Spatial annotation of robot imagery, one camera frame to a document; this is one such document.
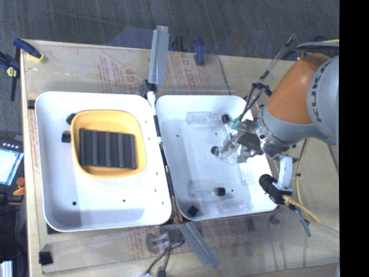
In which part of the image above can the clear plastic bottle black cap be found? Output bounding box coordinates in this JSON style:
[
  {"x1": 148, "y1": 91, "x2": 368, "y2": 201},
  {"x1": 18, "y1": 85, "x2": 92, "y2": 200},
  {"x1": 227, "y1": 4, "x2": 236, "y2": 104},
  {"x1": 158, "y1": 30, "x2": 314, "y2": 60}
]
[
  {"x1": 185, "y1": 111, "x2": 232, "y2": 126},
  {"x1": 187, "y1": 179, "x2": 227, "y2": 199},
  {"x1": 210, "y1": 138, "x2": 240, "y2": 164}
]

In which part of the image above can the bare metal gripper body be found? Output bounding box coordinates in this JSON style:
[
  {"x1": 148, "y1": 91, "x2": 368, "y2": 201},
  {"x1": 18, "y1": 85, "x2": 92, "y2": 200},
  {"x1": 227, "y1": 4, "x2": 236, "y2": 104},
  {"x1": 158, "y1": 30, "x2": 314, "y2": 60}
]
[{"x1": 236, "y1": 118, "x2": 292, "y2": 160}]

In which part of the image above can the black ribbed block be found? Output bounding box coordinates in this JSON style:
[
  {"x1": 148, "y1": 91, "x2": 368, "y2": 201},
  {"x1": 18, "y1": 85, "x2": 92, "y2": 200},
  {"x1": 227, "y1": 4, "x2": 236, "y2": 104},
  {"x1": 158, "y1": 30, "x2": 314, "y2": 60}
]
[{"x1": 78, "y1": 128, "x2": 137, "y2": 170}]

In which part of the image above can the brown cardboard board red print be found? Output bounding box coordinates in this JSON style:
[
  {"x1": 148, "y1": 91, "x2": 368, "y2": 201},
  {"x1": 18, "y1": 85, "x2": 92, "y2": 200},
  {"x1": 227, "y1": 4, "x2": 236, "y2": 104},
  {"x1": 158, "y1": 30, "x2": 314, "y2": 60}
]
[{"x1": 19, "y1": 39, "x2": 340, "y2": 274}]

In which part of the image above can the black cylinder on white bracket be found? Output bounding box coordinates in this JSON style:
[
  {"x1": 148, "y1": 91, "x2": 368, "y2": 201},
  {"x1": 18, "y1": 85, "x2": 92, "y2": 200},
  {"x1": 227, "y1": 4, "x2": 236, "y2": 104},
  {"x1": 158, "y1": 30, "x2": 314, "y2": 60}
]
[{"x1": 258, "y1": 156, "x2": 294, "y2": 205}]

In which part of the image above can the thin black and white rod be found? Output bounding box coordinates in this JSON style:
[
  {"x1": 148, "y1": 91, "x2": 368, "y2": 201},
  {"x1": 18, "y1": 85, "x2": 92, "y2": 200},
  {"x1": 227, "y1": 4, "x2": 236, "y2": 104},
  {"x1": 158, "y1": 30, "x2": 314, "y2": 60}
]
[{"x1": 146, "y1": 91, "x2": 183, "y2": 224}]

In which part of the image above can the black block with thin wires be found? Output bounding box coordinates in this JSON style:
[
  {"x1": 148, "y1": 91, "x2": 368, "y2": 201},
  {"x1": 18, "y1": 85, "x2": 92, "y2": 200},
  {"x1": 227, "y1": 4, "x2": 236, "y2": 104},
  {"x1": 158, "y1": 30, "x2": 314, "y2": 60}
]
[{"x1": 163, "y1": 223, "x2": 186, "y2": 242}]

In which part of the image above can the yellow bowl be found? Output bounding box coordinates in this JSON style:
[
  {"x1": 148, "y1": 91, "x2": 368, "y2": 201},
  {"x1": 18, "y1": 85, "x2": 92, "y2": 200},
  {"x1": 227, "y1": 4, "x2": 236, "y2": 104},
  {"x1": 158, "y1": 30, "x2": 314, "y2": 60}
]
[{"x1": 70, "y1": 109, "x2": 147, "y2": 179}]

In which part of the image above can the white plastic tray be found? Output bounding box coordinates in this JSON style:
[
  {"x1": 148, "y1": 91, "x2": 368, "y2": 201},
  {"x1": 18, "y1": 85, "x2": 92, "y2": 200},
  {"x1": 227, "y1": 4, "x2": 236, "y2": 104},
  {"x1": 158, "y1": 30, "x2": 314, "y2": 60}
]
[
  {"x1": 155, "y1": 94, "x2": 279, "y2": 222},
  {"x1": 34, "y1": 91, "x2": 173, "y2": 233}
]

